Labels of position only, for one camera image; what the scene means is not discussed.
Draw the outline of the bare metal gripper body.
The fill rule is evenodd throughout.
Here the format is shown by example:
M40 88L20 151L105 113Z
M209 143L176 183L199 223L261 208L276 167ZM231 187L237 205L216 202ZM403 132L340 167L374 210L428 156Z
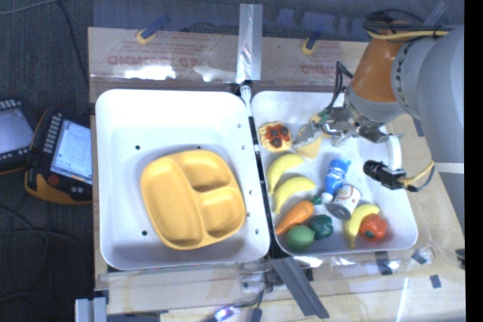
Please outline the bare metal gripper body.
M394 119L394 106L340 106L320 112L320 125L326 134L346 133L373 143L388 140L389 136L380 128Z

